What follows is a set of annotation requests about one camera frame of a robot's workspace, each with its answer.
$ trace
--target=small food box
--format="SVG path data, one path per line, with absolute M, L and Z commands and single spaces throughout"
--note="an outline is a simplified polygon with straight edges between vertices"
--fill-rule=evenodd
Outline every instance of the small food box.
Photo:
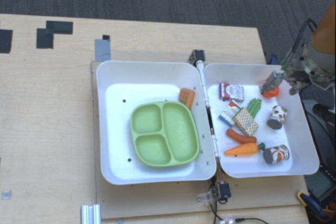
M 207 180 L 216 172 L 213 142 L 217 143 L 222 169 L 232 177 L 313 174 L 319 167 L 319 159 L 299 96 L 289 95 L 290 87 L 285 82 L 274 98 L 267 99 L 260 94 L 259 85 L 274 70 L 279 72 L 280 66 L 212 63 L 204 68 L 206 86 L 203 86 L 198 69 L 188 63 L 103 62 L 97 70 L 103 176 L 116 185 Z M 225 134 L 229 126 L 218 117 L 230 103 L 218 96 L 218 87 L 223 82 L 244 87 L 244 101 L 239 103 L 242 108 L 253 98 L 261 99 L 261 109 L 255 117 L 259 127 L 253 136 L 267 147 L 286 145 L 290 152 L 287 161 L 268 165 L 262 152 L 236 157 L 223 154 L 238 145 Z M 178 135 L 181 130 L 179 119 L 186 115 L 175 105 L 182 88 L 195 92 L 190 113 L 196 128 L 196 140 L 192 140 L 191 135 Z M 203 90 L 208 96 L 215 140 L 210 133 Z M 133 118 L 131 125 L 133 111 L 144 104 L 150 105 L 143 108 L 145 113 Z M 288 110 L 286 122 L 279 130 L 267 125 L 275 105 Z M 173 123 L 165 122 L 164 115 L 168 112 L 175 113 L 171 117 Z M 148 119 L 141 117 L 146 113 L 153 124 L 144 131 L 143 121 Z M 179 150 L 184 142 L 191 145 L 190 155 L 179 158 L 181 155 L 174 151 Z M 153 164 L 156 155 L 148 153 L 152 146 L 157 149 L 156 154 L 163 154 L 162 164 Z M 148 156 L 150 162 L 141 160 L 137 150 Z

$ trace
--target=white tray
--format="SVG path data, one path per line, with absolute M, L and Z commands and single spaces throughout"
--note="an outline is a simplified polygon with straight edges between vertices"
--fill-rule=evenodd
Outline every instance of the white tray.
M 304 175 L 313 174 L 319 168 L 319 158 L 299 95 L 289 95 L 290 86 L 285 81 L 280 85 L 277 97 L 268 99 L 260 94 L 259 85 L 264 84 L 273 70 L 279 72 L 280 66 L 213 63 L 204 70 L 218 151 L 222 155 L 220 164 L 230 176 L 241 178 Z M 255 117 L 259 128 L 254 136 L 257 138 L 257 143 L 264 142 L 266 147 L 281 144 L 288 146 L 290 158 L 287 161 L 273 165 L 266 164 L 262 151 L 251 156 L 234 157 L 223 154 L 238 143 L 225 134 L 229 127 L 218 118 L 228 105 L 228 101 L 223 102 L 218 98 L 218 85 L 221 82 L 244 86 L 245 99 L 240 103 L 243 107 L 246 107 L 253 98 L 261 99 L 261 109 Z M 266 124 L 275 105 L 282 105 L 288 110 L 286 120 L 279 130 L 273 130 Z M 236 125 L 233 129 L 241 133 Z
M 319 159 L 299 96 L 290 96 L 289 86 L 285 82 L 281 84 L 280 95 L 276 98 L 265 99 L 260 95 L 258 85 L 263 84 L 273 70 L 279 70 L 279 67 L 219 63 L 205 68 L 220 163 L 223 170 L 233 177 L 312 174 L 318 169 Z M 220 82 L 244 86 L 243 106 L 252 98 L 262 99 L 261 110 L 256 116 L 260 127 L 255 136 L 267 147 L 286 144 L 290 150 L 288 161 L 267 165 L 262 153 L 248 157 L 223 155 L 225 150 L 237 144 L 226 137 L 228 127 L 218 119 L 228 104 L 218 97 Z M 199 73 L 195 67 L 187 63 L 107 61 L 98 67 L 97 86 L 101 171 L 108 182 L 125 185 L 207 180 L 215 174 L 216 162 L 209 122 Z M 178 101 L 181 88 L 192 89 L 196 93 L 191 113 L 198 132 L 200 153 L 196 159 L 184 165 L 150 167 L 141 162 L 135 153 L 129 122 L 131 112 L 144 103 Z M 288 117 L 280 130 L 273 130 L 266 125 L 267 117 L 275 104 L 288 109 Z

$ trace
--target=green divided plate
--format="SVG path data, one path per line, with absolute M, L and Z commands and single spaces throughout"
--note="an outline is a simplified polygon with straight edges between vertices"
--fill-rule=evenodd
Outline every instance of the green divided plate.
M 136 154 L 150 166 L 188 163 L 200 150 L 193 116 L 179 102 L 138 106 L 131 114 L 131 133 Z

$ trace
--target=table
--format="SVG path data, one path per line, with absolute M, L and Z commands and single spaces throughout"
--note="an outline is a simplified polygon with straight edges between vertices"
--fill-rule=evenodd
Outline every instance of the table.
M 37 49 L 36 29 L 46 28 L 47 20 L 73 22 L 73 33 L 55 34 L 53 49 Z M 96 203 L 95 39 L 111 37 L 113 60 L 186 62 L 193 49 L 203 49 L 206 63 L 265 63 L 255 28 L 1 14 L 0 29 L 13 30 L 10 53 L 0 54 L 0 191 L 12 191 L 10 200 L 0 200 L 3 223 L 80 223 L 80 207 Z M 233 197 L 231 205 L 219 208 L 223 218 L 308 223 L 295 199 L 296 191 L 307 191 L 303 176 L 252 179 L 243 188 L 229 181 Z M 262 189 L 276 194 L 281 206 L 269 203 Z M 255 197 L 258 190 L 261 195 Z M 255 205 L 245 208 L 244 201 L 251 199 Z M 102 223 L 213 221 L 207 207 L 192 205 L 181 212 L 172 205 L 169 214 L 162 210 L 135 217 L 132 208 L 118 206 L 111 210 L 121 210 L 121 216 Z M 139 206 L 146 207 L 146 201 Z

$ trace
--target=orange block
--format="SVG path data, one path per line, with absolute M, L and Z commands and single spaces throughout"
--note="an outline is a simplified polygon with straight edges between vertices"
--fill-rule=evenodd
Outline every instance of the orange block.
M 178 100 L 186 105 L 189 109 L 191 109 L 191 106 L 193 105 L 193 101 L 194 101 L 194 97 L 195 97 L 195 92 L 186 88 L 182 88 L 180 90 L 180 96 L 178 98 Z

